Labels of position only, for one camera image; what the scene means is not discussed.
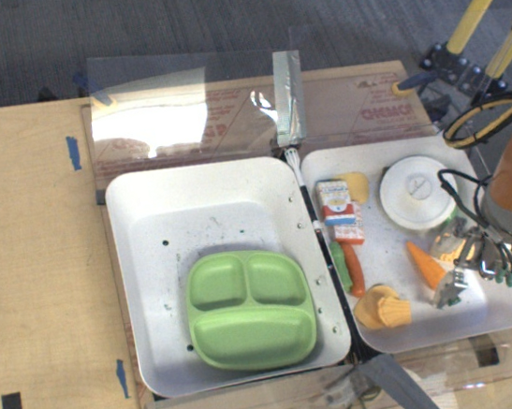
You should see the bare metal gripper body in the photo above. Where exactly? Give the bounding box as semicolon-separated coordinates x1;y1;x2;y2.
426;212;508;289

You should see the orange carrot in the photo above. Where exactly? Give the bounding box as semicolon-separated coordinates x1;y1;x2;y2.
405;236;451;295

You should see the white plastic tray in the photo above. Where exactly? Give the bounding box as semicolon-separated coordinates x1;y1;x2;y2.
298;123;512;363
101;144;357;404

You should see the ridged yellow orange cake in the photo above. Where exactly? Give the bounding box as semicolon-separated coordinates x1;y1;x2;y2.
375;293;415;330

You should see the white round bowl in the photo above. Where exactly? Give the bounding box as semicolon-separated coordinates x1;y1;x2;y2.
373;150;464;238

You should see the round yellow bread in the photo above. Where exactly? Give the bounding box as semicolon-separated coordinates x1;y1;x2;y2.
350;281;404;333

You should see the orange sausage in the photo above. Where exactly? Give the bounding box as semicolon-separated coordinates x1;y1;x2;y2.
339;240;368;300

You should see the green toy bean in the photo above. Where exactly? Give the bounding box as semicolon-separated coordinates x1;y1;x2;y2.
328;239;356;297

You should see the orange and white carton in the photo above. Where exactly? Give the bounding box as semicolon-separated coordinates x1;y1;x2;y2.
329;200;368;249

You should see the yellow biscuit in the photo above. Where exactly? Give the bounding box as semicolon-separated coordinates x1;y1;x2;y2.
332;168;374;209

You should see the white red blue carton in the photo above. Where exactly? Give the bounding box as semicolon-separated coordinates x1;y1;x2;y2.
313;175;358;229

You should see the brown cardboard board, red print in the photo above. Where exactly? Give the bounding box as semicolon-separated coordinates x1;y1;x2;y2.
79;41;512;409

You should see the green divided plate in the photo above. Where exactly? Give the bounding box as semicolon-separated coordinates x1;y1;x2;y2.
178;239;325;381

